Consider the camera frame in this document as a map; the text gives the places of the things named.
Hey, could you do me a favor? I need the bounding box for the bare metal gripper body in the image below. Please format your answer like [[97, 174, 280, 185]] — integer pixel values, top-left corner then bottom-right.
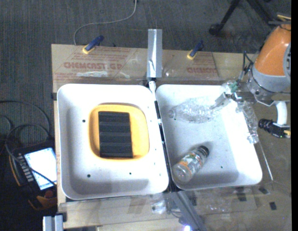
[[231, 80, 291, 106]]

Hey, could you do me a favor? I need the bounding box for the slim clear plastic bottle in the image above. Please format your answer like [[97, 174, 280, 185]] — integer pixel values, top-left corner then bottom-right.
[[235, 101, 260, 145]]

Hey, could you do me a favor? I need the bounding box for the crushed clear plastic bottle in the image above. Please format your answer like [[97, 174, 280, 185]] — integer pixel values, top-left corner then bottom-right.
[[168, 96, 227, 124]]

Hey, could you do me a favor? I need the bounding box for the white plastic tray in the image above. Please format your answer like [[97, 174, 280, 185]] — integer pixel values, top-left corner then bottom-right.
[[155, 84, 263, 191], [56, 83, 170, 201]]

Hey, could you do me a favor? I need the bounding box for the clear bottle with orange label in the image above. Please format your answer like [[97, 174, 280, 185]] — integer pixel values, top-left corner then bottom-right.
[[172, 145, 210, 181]]

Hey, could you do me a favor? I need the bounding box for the yellow plate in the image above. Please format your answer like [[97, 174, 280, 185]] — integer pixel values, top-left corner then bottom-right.
[[88, 103, 150, 161]]

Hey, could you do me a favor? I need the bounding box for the black office chair base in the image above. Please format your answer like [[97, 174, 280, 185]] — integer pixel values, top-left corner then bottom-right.
[[181, 0, 292, 36]]

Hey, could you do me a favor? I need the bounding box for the black ribbed foam block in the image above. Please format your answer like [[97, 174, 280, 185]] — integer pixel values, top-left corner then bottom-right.
[[98, 111, 134, 159]]

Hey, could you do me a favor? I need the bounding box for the brown cardboard board red print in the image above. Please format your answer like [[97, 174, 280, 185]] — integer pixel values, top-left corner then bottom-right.
[[50, 44, 274, 229]]

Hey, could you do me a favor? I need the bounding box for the black cylinder on white bracket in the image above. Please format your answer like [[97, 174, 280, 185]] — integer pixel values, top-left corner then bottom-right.
[[258, 101, 291, 139]]

